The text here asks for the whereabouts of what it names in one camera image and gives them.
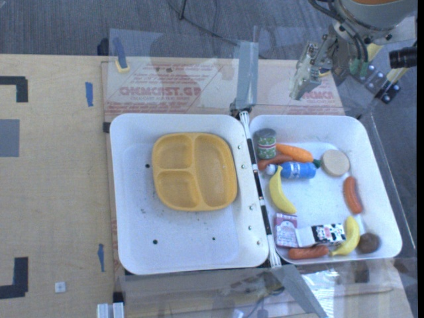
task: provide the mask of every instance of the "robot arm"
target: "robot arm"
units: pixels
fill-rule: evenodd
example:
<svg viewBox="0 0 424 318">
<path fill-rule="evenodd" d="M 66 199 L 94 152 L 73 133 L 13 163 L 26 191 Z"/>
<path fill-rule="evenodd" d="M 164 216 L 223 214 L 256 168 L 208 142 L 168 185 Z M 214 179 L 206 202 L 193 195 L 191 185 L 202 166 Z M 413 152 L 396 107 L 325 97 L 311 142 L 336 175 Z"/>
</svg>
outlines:
<svg viewBox="0 0 424 318">
<path fill-rule="evenodd" d="M 329 70 L 341 79 L 348 74 L 363 76 L 372 59 L 367 46 L 388 43 L 417 9 L 417 0 L 327 0 L 328 9 L 318 0 L 308 2 L 334 22 L 322 43 L 308 42 L 303 50 L 289 86 L 295 100 L 317 87 Z"/>
</svg>

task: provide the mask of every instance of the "blue bottle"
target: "blue bottle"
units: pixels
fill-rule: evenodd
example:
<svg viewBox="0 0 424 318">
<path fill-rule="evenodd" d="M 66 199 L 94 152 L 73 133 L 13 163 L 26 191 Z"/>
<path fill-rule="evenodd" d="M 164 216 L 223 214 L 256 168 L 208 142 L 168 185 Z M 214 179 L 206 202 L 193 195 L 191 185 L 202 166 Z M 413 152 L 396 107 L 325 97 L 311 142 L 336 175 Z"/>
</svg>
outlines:
<svg viewBox="0 0 424 318">
<path fill-rule="evenodd" d="M 311 179 L 317 172 L 317 167 L 312 162 L 284 162 L 280 166 L 281 177 L 285 179 Z M 266 167 L 266 173 L 269 175 L 274 174 L 276 170 L 276 165 L 270 164 Z"/>
</svg>

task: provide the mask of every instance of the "white tray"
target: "white tray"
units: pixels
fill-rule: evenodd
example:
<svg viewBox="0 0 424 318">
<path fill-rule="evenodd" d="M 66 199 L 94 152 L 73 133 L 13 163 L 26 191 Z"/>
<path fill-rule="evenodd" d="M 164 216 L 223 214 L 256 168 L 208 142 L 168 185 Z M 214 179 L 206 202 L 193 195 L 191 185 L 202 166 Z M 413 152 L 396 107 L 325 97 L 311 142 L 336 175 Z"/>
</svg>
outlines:
<svg viewBox="0 0 424 318">
<path fill-rule="evenodd" d="M 355 118 L 324 115 L 260 115 L 250 123 L 254 137 L 257 130 L 271 128 L 277 132 L 277 142 L 307 149 L 320 159 L 328 149 L 343 151 L 350 160 L 350 170 L 341 177 L 331 177 L 322 168 L 310 180 L 282 180 L 285 195 L 297 209 L 297 227 L 343 223 L 350 215 L 343 198 L 343 180 L 352 175 L 357 180 L 357 190 L 364 210 L 354 216 L 361 233 L 376 233 L 381 247 L 371 254 L 325 256 L 316 259 L 292 260 L 288 248 L 277 248 L 278 254 L 293 264 L 318 264 L 371 258 L 391 258 L 399 254 L 401 235 L 378 165 L 366 133 Z M 261 186 L 267 204 L 268 215 L 274 233 L 274 214 L 278 210 L 272 204 L 268 190 L 270 176 L 260 172 Z"/>
<path fill-rule="evenodd" d="M 222 137 L 235 161 L 238 192 L 226 208 L 186 212 L 165 206 L 152 175 L 162 135 Z M 243 127 L 226 115 L 124 114 L 110 128 L 119 259 L 133 274 L 255 267 L 269 253 Z"/>
</svg>

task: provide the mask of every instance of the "gray floor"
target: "gray floor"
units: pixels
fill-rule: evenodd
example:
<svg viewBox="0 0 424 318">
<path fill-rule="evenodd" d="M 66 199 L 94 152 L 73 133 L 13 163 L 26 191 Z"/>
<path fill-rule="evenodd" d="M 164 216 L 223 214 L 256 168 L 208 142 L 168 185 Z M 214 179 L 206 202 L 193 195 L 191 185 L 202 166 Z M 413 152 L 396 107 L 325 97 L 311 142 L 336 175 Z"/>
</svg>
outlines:
<svg viewBox="0 0 424 318">
<path fill-rule="evenodd" d="M 111 28 L 205 35 L 186 20 L 180 21 L 167 0 L 0 0 L 0 6 L 1 1 L 5 4 L 0 7 L 0 53 L 94 56 Z M 180 6 L 181 0 L 170 1 Z M 264 57 L 280 59 L 297 59 L 303 42 L 318 40 L 331 23 L 306 0 L 188 0 L 185 15 L 226 38 L 252 40 L 255 26 L 283 30 L 287 36 L 283 44 L 261 52 Z M 388 51 L 403 45 L 384 48 L 375 59 L 376 66 L 388 72 Z M 404 235 L 400 256 L 413 258 L 417 244 L 417 69 L 410 69 L 399 84 L 399 95 L 388 105 L 375 104 L 371 114 L 388 160 L 388 166 L 380 168 L 390 198 L 401 203 L 405 213 L 406 221 L 401 211 L 396 212 Z M 351 78 L 339 89 L 364 91 Z M 364 124 L 373 131 L 373 122 L 366 117 Z"/>
</svg>

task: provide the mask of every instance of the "beige round object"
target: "beige round object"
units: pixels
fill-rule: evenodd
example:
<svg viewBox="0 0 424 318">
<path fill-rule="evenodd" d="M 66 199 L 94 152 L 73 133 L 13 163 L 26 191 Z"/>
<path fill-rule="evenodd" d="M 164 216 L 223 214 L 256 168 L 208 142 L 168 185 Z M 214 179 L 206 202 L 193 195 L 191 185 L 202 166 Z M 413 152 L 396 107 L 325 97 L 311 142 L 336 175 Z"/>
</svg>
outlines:
<svg viewBox="0 0 424 318">
<path fill-rule="evenodd" d="M 321 167 L 331 176 L 340 177 L 349 171 L 350 162 L 343 152 L 327 150 L 321 158 Z"/>
</svg>

